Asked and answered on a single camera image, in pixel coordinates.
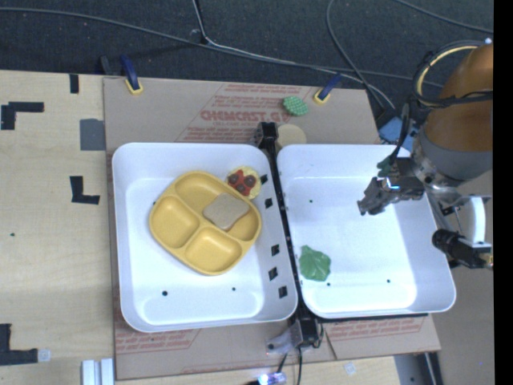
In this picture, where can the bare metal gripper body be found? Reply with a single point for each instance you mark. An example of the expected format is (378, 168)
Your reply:
(409, 185)

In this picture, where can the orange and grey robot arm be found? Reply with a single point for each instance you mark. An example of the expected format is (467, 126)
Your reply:
(465, 126)

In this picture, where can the thin black rod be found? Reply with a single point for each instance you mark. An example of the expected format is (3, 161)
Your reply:
(285, 223)

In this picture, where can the white plastic tray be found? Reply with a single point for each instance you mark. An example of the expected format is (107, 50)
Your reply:
(200, 295)
(360, 255)

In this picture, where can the yellow and red pizza slice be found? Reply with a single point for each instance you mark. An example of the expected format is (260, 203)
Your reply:
(243, 181)

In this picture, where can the green lettuce leaf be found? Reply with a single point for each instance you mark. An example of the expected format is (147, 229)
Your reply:
(314, 265)

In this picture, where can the black cylinder on white bracket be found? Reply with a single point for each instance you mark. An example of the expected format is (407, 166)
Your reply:
(461, 247)

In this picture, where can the green dotted round biscuit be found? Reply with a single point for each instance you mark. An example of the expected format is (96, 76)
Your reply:
(296, 106)

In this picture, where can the yellow divided plate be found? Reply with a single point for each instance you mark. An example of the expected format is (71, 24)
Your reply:
(176, 219)

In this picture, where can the brown cardboard board, red print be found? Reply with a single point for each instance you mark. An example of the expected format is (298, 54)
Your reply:
(168, 110)

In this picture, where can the tan round biscuit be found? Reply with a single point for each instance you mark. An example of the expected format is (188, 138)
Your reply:
(292, 134)

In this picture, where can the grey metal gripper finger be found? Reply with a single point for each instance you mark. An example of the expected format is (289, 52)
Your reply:
(369, 207)
(376, 187)

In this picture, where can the tan bread slice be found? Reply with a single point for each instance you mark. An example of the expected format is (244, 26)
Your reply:
(226, 211)

